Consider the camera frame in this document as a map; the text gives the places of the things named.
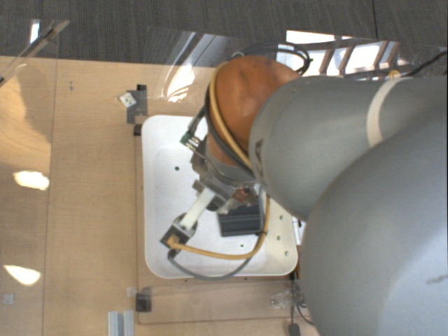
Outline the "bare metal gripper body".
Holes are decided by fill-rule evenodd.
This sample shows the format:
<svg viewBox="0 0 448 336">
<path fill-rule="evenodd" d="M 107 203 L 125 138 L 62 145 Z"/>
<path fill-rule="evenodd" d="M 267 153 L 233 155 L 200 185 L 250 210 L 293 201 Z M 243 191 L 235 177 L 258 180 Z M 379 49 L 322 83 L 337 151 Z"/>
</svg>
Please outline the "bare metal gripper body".
<svg viewBox="0 0 448 336">
<path fill-rule="evenodd" d="M 256 235 L 263 229 L 259 192 L 255 177 L 241 167 L 218 161 L 207 148 L 198 148 L 190 160 L 198 179 L 193 188 L 211 191 L 208 211 L 216 212 L 220 235 Z"/>
</svg>

